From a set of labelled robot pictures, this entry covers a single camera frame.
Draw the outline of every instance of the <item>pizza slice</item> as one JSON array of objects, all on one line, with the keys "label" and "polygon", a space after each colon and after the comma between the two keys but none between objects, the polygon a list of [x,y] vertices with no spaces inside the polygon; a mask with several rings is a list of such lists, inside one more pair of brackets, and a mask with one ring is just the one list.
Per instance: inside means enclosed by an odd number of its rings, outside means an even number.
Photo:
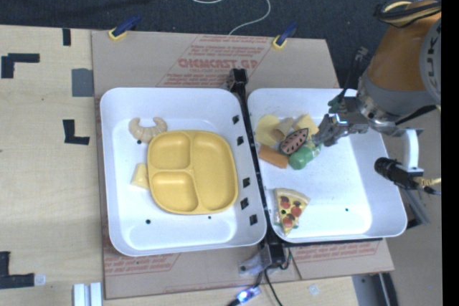
[{"label": "pizza slice", "polygon": [[298,226],[299,218],[310,199],[303,193],[289,188],[276,188],[274,194],[278,202],[280,225],[287,236],[293,227]]}]

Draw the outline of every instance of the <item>cardboard box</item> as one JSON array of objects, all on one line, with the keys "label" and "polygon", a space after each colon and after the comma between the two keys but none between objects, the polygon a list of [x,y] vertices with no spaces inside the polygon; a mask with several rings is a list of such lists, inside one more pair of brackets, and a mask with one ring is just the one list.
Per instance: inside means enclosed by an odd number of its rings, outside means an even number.
[{"label": "cardboard box", "polygon": [[[128,32],[114,42],[92,32],[103,259],[107,299],[251,285],[240,262],[259,246],[148,257],[118,253],[108,237],[99,102],[114,87],[221,87],[232,68],[249,76],[247,93],[262,87],[337,88],[326,42],[289,39],[282,50],[269,37]],[[293,247],[293,265],[273,282],[386,272],[393,269],[384,239]]]}]

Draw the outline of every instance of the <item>black cable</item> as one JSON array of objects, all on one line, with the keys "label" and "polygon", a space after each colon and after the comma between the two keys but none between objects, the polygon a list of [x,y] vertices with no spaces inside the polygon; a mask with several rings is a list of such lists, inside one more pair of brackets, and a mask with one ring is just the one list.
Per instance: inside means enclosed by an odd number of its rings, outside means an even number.
[{"label": "black cable", "polygon": [[265,278],[266,278],[266,282],[268,282],[268,285],[270,286],[271,292],[273,293],[273,296],[274,296],[275,300],[278,302],[279,306],[283,306],[282,303],[280,302],[278,296],[275,293],[273,285],[271,284],[270,278],[268,276],[268,270],[267,269],[265,269]]}]

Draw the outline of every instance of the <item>divided yellow plate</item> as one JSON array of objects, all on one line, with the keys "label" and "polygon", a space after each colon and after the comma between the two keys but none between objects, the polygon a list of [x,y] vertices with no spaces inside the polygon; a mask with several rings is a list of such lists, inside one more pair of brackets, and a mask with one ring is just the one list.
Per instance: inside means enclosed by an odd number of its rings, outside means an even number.
[{"label": "divided yellow plate", "polygon": [[151,195],[165,211],[211,214],[237,198],[237,173],[228,142],[204,130],[172,130],[149,143]]}]

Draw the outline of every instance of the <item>table surface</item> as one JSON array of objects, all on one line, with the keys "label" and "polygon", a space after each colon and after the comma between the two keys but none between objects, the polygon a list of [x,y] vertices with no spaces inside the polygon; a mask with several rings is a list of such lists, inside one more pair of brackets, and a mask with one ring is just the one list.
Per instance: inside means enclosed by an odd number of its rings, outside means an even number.
[{"label": "table surface", "polygon": [[[72,286],[103,282],[95,106],[72,97],[71,70],[92,69],[90,30],[0,26],[0,54],[39,53],[0,83],[0,251],[9,274],[44,274],[44,285],[0,290],[1,305],[71,305]],[[89,145],[64,144],[64,119]],[[320,292],[313,295],[313,285]],[[276,305],[267,285],[251,305]],[[284,305],[358,304],[351,277],[274,284]],[[104,300],[104,305],[227,305],[242,288]]]}]

